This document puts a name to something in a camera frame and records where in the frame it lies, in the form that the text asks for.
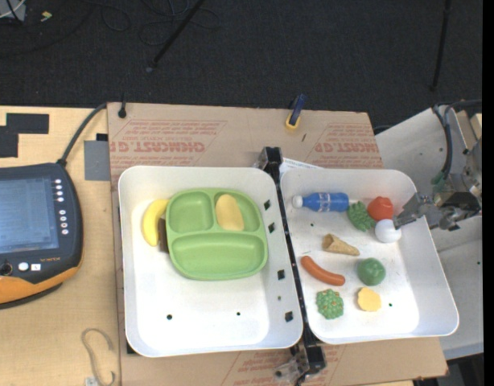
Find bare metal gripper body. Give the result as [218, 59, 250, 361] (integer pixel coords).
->
[428, 141, 484, 232]

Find white ball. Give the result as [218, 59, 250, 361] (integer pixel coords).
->
[373, 218, 403, 244]

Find red toy tomato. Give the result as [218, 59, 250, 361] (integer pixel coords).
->
[366, 195, 395, 223]

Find green toy lettuce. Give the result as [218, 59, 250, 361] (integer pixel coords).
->
[346, 200, 377, 233]

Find green toy pepper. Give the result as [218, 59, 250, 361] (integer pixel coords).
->
[356, 257, 387, 287]

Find tan ice cream cone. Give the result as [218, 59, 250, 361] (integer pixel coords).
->
[321, 232, 361, 257]

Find blue bottle white cap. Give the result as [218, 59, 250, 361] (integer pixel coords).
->
[291, 191, 351, 214]

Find yellow biscuit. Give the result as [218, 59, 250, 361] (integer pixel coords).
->
[356, 286, 383, 313]

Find orange sausage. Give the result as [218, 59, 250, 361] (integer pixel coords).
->
[299, 255, 347, 287]

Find white plastic tray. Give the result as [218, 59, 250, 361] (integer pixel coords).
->
[279, 167, 460, 346]
[117, 165, 305, 359]

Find green grapes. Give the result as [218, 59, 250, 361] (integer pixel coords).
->
[315, 288, 345, 321]

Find white printed paper sheet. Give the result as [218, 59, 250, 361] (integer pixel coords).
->
[279, 157, 325, 173]

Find thin black rod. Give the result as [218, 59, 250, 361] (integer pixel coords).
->
[270, 166, 315, 350]

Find yellow toy potato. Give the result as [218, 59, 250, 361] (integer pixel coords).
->
[214, 193, 245, 232]

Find brown cardboard board red print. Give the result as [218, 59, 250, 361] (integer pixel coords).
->
[105, 101, 450, 386]

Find green divided plate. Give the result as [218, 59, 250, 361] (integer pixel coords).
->
[165, 187, 270, 282]

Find yellow banana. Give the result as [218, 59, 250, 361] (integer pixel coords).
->
[141, 198, 171, 248]

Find black block with wires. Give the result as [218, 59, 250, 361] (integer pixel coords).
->
[274, 342, 329, 384]
[255, 146, 283, 172]

